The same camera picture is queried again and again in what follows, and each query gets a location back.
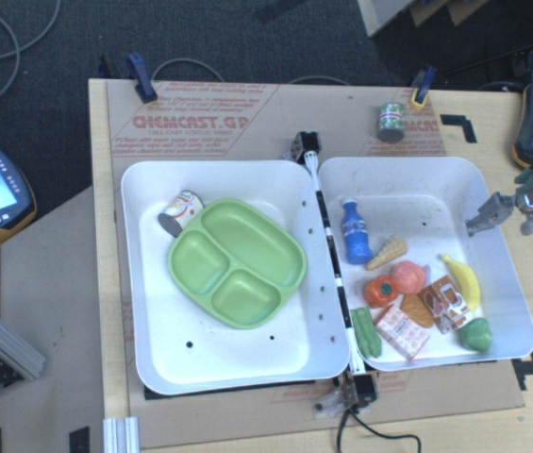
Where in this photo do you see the yellow banana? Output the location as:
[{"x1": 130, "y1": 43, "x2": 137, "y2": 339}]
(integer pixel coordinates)
[{"x1": 441, "y1": 253, "x2": 482, "y2": 313}]

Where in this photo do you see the white plastic tray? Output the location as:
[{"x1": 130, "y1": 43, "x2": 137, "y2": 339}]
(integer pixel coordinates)
[
  {"x1": 120, "y1": 159, "x2": 353, "y2": 396},
  {"x1": 316, "y1": 156, "x2": 533, "y2": 374}
]

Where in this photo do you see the brown and white carton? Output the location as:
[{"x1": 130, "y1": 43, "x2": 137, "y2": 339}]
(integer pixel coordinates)
[{"x1": 417, "y1": 274, "x2": 475, "y2": 335}]

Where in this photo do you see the yellow corn cob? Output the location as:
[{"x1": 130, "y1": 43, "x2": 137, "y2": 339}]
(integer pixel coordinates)
[{"x1": 365, "y1": 235, "x2": 409, "y2": 272}]

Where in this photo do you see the brown bread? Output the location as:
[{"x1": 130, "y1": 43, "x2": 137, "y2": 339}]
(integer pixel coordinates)
[{"x1": 399, "y1": 293, "x2": 436, "y2": 329}]

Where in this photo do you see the green pepper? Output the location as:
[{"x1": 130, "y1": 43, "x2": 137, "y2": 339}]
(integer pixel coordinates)
[{"x1": 458, "y1": 317, "x2": 493, "y2": 354}]

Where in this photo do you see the green and white can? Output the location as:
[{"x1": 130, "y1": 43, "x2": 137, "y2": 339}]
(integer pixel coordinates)
[{"x1": 376, "y1": 101, "x2": 408, "y2": 144}]

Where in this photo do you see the blue bottle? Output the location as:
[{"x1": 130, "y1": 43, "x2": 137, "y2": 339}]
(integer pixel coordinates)
[{"x1": 340, "y1": 196, "x2": 375, "y2": 266}]

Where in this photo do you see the orange pumpkin green stem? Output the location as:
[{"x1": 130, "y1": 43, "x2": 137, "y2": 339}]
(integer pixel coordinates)
[{"x1": 363, "y1": 275, "x2": 401, "y2": 310}]

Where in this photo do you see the pink and white carton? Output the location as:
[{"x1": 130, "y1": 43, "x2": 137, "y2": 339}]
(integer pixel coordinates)
[{"x1": 373, "y1": 303, "x2": 431, "y2": 362}]

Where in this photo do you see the thin black and white rod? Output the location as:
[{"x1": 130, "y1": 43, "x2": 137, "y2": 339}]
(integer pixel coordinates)
[{"x1": 304, "y1": 150, "x2": 367, "y2": 375}]

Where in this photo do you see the green pea pod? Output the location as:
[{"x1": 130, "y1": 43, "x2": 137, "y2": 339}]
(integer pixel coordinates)
[{"x1": 349, "y1": 307, "x2": 384, "y2": 360}]

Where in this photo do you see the green divided plate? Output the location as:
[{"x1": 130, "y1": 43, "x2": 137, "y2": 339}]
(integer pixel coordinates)
[{"x1": 167, "y1": 198, "x2": 308, "y2": 330}]

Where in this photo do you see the brown cardboard board red print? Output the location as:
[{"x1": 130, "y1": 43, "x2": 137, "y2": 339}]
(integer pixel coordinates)
[{"x1": 105, "y1": 80, "x2": 527, "y2": 450}]

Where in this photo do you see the white and orange can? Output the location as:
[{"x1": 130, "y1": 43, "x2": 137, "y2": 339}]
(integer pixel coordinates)
[{"x1": 157, "y1": 190, "x2": 206, "y2": 239}]

